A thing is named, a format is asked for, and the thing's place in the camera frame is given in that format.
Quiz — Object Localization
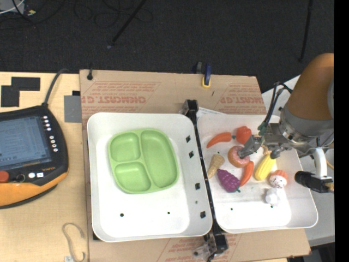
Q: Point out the brown cardboard board, red print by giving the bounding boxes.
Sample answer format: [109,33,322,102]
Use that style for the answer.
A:
[79,69,312,262]

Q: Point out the red bell pepper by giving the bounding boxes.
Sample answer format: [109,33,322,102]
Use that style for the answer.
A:
[235,126,252,145]

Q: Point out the white plastic tray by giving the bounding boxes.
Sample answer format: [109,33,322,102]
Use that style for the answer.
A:
[196,112,319,234]
[87,111,213,243]

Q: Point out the black cylinder on white bracket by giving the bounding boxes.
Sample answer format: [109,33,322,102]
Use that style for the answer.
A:
[294,146,335,194]

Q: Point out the pink frosted doughnut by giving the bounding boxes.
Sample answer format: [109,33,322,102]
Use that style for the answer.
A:
[227,145,251,168]

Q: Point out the purple grapes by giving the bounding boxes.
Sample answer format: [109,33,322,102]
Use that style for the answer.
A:
[216,168,242,193]

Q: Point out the white garlic bulb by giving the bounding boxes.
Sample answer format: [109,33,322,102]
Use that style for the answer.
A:
[264,187,285,206]

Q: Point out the orange chili pepper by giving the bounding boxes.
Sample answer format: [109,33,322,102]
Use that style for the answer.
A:
[206,132,236,149]

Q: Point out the black block with thin wires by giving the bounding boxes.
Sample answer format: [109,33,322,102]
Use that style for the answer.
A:
[183,99,199,117]
[203,232,230,258]

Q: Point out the orange carrot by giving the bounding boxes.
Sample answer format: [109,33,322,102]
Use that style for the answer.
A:
[239,160,255,187]

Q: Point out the beige ice cream cone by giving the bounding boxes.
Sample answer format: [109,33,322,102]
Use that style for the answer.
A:
[207,153,226,180]

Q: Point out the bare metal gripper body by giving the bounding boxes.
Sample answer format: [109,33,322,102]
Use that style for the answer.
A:
[260,123,314,153]

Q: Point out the green divided plate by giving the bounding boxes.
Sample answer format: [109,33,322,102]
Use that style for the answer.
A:
[107,128,180,195]

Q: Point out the yellow corn cob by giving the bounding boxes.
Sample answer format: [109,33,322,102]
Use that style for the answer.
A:
[254,151,278,181]

